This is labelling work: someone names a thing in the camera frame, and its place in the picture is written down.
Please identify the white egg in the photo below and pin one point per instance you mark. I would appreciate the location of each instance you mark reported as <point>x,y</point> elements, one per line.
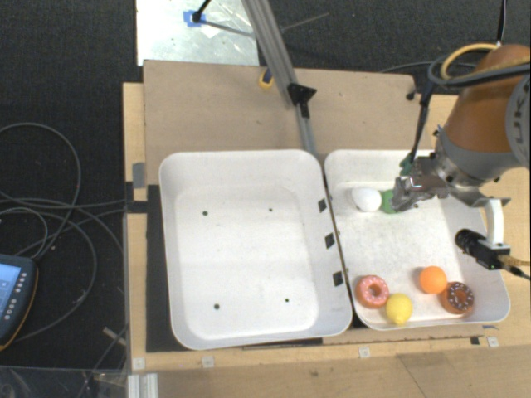
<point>366,200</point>

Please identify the white plastic tray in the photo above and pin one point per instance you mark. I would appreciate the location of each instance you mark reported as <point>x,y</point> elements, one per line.
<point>245,255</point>
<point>402,247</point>

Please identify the brown cardboard board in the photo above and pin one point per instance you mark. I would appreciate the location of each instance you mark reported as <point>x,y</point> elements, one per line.
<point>215,110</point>

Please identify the pink frosted doughnut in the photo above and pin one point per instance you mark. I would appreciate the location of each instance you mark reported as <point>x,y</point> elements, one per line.
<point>365,294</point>

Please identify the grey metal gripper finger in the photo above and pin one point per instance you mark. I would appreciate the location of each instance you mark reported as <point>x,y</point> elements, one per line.
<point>411,200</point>
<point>398,195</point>

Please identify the yellow lemon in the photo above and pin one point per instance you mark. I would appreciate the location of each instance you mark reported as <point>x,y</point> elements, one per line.
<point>399,308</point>

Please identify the chocolate frosted doughnut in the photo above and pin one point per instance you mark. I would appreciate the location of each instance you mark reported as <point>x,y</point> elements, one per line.
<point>457,299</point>

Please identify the green ball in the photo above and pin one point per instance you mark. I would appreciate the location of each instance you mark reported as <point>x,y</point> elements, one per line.
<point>387,204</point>

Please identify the black cylinder on white bracket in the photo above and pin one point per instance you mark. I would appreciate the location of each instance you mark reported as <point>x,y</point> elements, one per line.
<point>477,245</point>

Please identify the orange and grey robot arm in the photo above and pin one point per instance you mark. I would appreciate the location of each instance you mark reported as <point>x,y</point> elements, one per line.
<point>481,114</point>

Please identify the orange fruit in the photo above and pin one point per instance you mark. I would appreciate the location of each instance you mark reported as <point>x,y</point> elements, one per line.
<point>432,279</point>

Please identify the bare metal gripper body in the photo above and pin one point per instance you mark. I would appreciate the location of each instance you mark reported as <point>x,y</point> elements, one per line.
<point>433,179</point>

